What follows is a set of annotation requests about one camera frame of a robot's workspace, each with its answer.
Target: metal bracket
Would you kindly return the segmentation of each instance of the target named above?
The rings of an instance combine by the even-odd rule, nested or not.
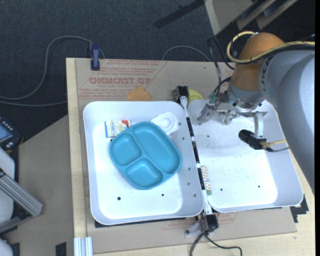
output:
[[[201,214],[198,221],[184,229],[184,237],[195,238],[209,229],[206,215]]]
[[[16,181],[6,175],[3,169],[0,168],[0,190],[2,190],[7,196],[13,199],[19,207],[23,208],[30,216],[23,214],[21,219],[19,216],[12,218],[9,221],[0,225],[0,233],[3,233],[22,221],[25,222],[32,217],[37,217],[42,211],[43,204],[40,203],[31,194],[25,191]]]
[[[91,236],[73,239],[74,256],[94,256],[93,240]]]
[[[254,120],[254,135],[257,137],[264,135],[264,120],[263,117],[266,113],[255,112],[253,115]]]
[[[171,101],[176,102],[178,104],[180,104],[180,97],[185,96],[186,98],[189,97],[189,89],[187,86],[177,86],[173,92],[172,92],[172,96],[171,96]]]
[[[218,113],[219,116],[225,116],[225,125],[230,124],[232,119],[238,116],[235,107],[230,104],[230,101],[231,99],[228,93],[219,93],[218,96],[214,98],[213,103],[208,103],[204,106],[201,115],[197,118],[198,124],[201,125],[202,123],[209,121],[216,113]]]

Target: black clip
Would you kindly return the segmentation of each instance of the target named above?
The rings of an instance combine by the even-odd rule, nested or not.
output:
[[[99,45],[94,43],[92,44],[91,49],[91,70],[98,71],[100,70],[100,63],[99,63]]]

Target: white plastic container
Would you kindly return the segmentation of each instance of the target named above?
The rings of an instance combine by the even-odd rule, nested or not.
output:
[[[188,106],[201,165],[208,170],[212,194],[208,202],[218,212],[236,212],[298,205],[303,192],[290,152],[255,150],[239,139],[242,129],[255,131],[253,117],[237,117],[228,125],[218,115],[197,125],[208,100]],[[276,111],[264,101],[257,111],[263,117],[267,142],[284,139]],[[274,148],[286,147],[286,144]]]
[[[170,138],[182,156],[180,170],[152,189],[133,187],[109,156],[104,122],[129,120],[132,125],[173,112],[179,129]],[[182,107],[172,101],[95,101],[83,110],[91,212],[103,225],[184,218],[198,215],[204,199],[188,124]]]
[[[13,256],[13,250],[11,248],[11,246],[6,243],[5,241],[3,241],[0,238],[0,252],[1,252],[1,256]]]

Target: blue divided plate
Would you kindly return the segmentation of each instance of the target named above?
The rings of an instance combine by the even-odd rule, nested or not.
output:
[[[109,154],[124,177],[141,190],[164,183],[182,164],[176,145],[152,122],[122,131],[110,143]]]

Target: black cable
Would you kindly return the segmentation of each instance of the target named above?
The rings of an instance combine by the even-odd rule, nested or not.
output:
[[[208,45],[208,47],[209,47],[209,49],[210,49],[210,53],[211,53],[212,59],[214,58],[214,55],[213,55],[213,47],[212,47],[212,44],[211,44],[211,41],[212,41],[212,40],[213,40],[213,42],[215,43],[215,45],[216,45],[216,47],[217,47],[217,49],[218,49],[218,51],[219,51],[219,53],[220,53],[220,55],[221,55],[221,57],[222,57],[223,62],[224,62],[230,69],[234,70],[235,68],[234,68],[233,66],[231,66],[231,65],[227,62],[226,57],[225,57],[223,51],[221,50],[221,46],[220,46],[220,44],[219,44],[219,41],[218,41],[218,39],[217,39],[215,36],[211,36],[211,37],[207,40],[207,45]]]
[[[210,52],[211,52],[211,56],[213,58],[214,54],[212,52],[212,49],[210,49]],[[218,75],[218,87],[219,87],[219,90],[220,90],[220,86],[222,84],[222,81],[221,81],[221,70],[220,70],[220,67],[218,65],[218,62],[215,59],[213,59],[213,63],[215,65],[216,74]]]
[[[289,146],[284,147],[284,148],[280,148],[280,149],[272,149],[271,147],[266,147],[265,150],[273,153],[273,152],[285,151],[285,150],[288,150],[289,148],[290,148]]]
[[[198,244],[198,242],[200,241],[200,239],[202,238],[202,236],[204,235],[204,233],[201,233],[193,242],[193,244],[191,245],[191,249],[190,249],[190,253],[189,256],[193,256],[193,251],[196,247],[196,245]]]
[[[89,39],[86,39],[84,37],[81,37],[81,36],[76,36],[76,35],[63,35],[63,36],[60,36],[60,37],[57,37],[55,39],[53,39],[49,45],[47,46],[46,48],[46,51],[45,51],[45,60],[44,60],[44,69],[43,69],[43,75],[42,75],[42,78],[41,78],[41,81],[40,83],[38,84],[38,86],[30,93],[24,95],[24,96],[20,96],[20,97],[6,97],[6,96],[1,96],[0,95],[0,99],[2,100],[6,100],[6,101],[19,101],[19,100],[23,100],[23,99],[26,99],[32,95],[34,95],[39,89],[40,87],[43,85],[44,81],[45,81],[45,78],[47,76],[47,71],[48,71],[48,62],[49,62],[49,50],[50,50],[50,47],[57,41],[57,40],[61,40],[61,39],[78,39],[78,40],[83,40],[83,41],[86,41],[88,42],[89,44],[92,44],[93,42]],[[104,52],[99,49],[99,51],[101,52],[103,58],[105,59],[106,56],[104,54]]]
[[[290,23],[290,24],[293,25],[293,26],[299,27],[299,28],[301,28],[301,29],[315,29],[315,28],[316,28],[316,26],[312,26],[312,25],[310,25],[310,26],[308,26],[308,25],[301,25],[301,24],[299,24],[299,23],[292,22],[292,21],[288,18],[288,16],[285,15],[284,13],[282,14],[282,16],[287,20],[288,23]]]
[[[234,56],[233,54],[233,51],[232,51],[232,41],[231,41],[231,53],[230,53],[230,56],[234,59],[236,59],[237,57]],[[274,56],[278,53],[282,53],[282,52],[288,52],[288,51],[296,51],[296,50],[314,50],[315,49],[315,46],[314,45],[301,45],[301,44],[292,44],[292,45],[288,45],[288,46],[285,46],[285,47],[282,47],[282,48],[279,48],[279,49],[276,49],[276,50],[273,50],[271,51],[270,53],[267,53],[259,58],[255,58],[254,60],[251,60],[251,61],[248,61],[248,62],[245,62],[245,63],[240,63],[241,65],[249,65],[249,64],[256,64],[258,63],[259,61],[261,60],[264,60],[268,57],[271,57],[271,56]]]
[[[0,100],[0,104],[6,104],[6,105],[11,105],[11,106],[17,106],[17,107],[52,107],[52,106],[57,106],[57,105],[62,105],[67,103],[67,101],[60,101],[60,102],[54,102],[54,103],[47,103],[47,104],[23,104],[23,103],[14,103],[14,102],[6,102]]]
[[[300,39],[299,41],[306,41],[307,39],[311,39],[311,38],[316,39],[316,34],[311,34],[311,35],[309,35],[309,36],[307,36],[305,38]]]
[[[215,243],[214,241],[212,241],[207,234],[203,234],[212,244],[214,244],[215,246],[221,248],[221,249],[239,249],[240,250],[240,256],[242,256],[242,249],[239,246],[231,246],[231,247],[225,247],[225,246],[221,246],[217,243]]]
[[[180,9],[182,9],[182,8],[183,8],[183,6],[182,6],[182,5],[180,5],[180,4],[177,2],[177,0],[173,0],[173,1],[175,2],[176,6],[178,6],[178,8],[180,8]]]
[[[193,50],[197,53],[199,53],[200,55],[202,55],[208,62],[211,62],[211,60],[203,53],[201,52],[200,50],[194,48],[194,47],[191,47],[191,46],[187,46],[187,45],[177,45],[177,46],[174,46],[174,47],[171,47],[170,49],[168,49],[162,56],[162,61],[165,60],[165,57],[167,55],[168,52],[174,50],[174,49],[178,49],[178,48],[186,48],[186,49],[190,49],[190,50]]]
[[[201,238],[202,238],[203,236],[205,236],[205,237],[209,240],[209,242],[211,242],[212,244],[214,244],[216,247],[221,248],[221,249],[227,249],[227,250],[230,250],[230,249],[238,249],[238,250],[240,250],[240,256],[243,256],[243,254],[242,254],[242,249],[241,249],[239,246],[231,246],[231,247],[221,246],[221,245],[215,243],[214,241],[212,241],[205,232],[201,233],[201,234],[194,240],[193,244],[191,245],[191,249],[190,249],[189,256],[193,256],[193,251],[194,251],[196,245],[198,244],[198,242],[201,240]]]
[[[297,40],[297,30],[295,28],[295,26],[292,25],[292,23],[286,21],[282,24],[279,25],[279,27],[277,28],[277,33],[276,35],[281,35],[281,34],[285,34],[289,33],[289,36],[286,36],[286,40],[283,41],[296,41]]]
[[[220,88],[221,86],[225,83],[225,82],[229,82],[231,80],[231,76],[227,77],[226,79],[222,80],[218,86],[214,89],[214,96],[218,96],[218,94],[220,93]]]
[[[231,51],[231,56],[236,59],[236,57],[234,56],[234,42],[232,40],[231,40],[230,51]]]

